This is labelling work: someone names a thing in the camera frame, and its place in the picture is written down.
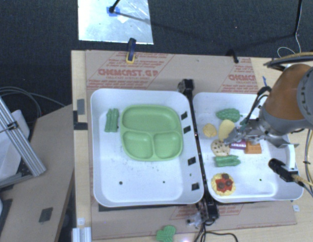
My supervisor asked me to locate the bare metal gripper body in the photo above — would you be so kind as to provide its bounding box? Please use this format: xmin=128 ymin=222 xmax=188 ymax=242
xmin=233 ymin=119 xmax=300 ymax=149

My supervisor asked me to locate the orange toy block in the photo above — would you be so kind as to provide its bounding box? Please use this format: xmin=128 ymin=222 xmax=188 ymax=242
xmin=244 ymin=141 xmax=263 ymax=155

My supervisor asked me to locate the purple toy packet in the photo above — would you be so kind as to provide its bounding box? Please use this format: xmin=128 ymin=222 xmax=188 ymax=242
xmin=229 ymin=139 xmax=247 ymax=150

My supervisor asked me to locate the brown chocolate chip biscuit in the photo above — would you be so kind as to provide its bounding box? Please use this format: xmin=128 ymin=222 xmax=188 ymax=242
xmin=210 ymin=139 xmax=231 ymax=157

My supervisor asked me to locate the small yellow toy corn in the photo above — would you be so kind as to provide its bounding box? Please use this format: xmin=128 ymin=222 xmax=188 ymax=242
xmin=202 ymin=123 xmax=218 ymax=138

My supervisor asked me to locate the green bumpy toy vegetable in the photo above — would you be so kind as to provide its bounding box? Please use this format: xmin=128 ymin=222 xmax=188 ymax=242
xmin=215 ymin=108 xmax=243 ymax=123

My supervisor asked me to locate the thin black rod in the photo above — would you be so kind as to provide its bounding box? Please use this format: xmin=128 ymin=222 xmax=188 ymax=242
xmin=186 ymin=89 xmax=212 ymax=208

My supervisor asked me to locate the white plastic tray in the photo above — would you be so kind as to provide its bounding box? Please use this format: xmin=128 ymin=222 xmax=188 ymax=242
xmin=90 ymin=88 xmax=205 ymax=208
xmin=192 ymin=92 xmax=304 ymax=203

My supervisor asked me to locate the yellow and red toy pizza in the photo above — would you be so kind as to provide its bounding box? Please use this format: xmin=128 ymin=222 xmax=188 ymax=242
xmin=211 ymin=172 xmax=236 ymax=197

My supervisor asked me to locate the green divided plate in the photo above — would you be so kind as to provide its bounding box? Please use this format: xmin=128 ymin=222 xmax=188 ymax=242
xmin=120 ymin=104 xmax=184 ymax=162

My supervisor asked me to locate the brown cardboard board red print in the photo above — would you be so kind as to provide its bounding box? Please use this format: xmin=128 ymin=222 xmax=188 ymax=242
xmin=84 ymin=50 xmax=297 ymax=240

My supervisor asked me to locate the green toy broccoli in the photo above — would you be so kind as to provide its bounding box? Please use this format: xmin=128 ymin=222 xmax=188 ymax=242
xmin=155 ymin=224 xmax=177 ymax=242

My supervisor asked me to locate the black cylinder on white bracket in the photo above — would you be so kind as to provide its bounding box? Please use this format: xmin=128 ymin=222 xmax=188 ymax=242
xmin=268 ymin=143 xmax=299 ymax=183

